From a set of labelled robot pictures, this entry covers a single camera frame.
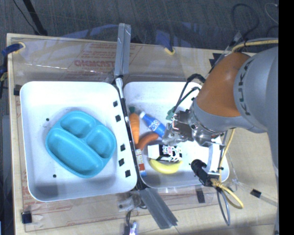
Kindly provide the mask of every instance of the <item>teal object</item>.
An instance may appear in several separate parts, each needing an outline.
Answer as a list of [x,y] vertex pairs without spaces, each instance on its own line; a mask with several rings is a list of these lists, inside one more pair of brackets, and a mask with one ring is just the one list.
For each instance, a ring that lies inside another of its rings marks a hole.
[[117,148],[115,135],[83,111],[64,115],[48,132],[48,153],[71,173],[90,178],[102,171]]

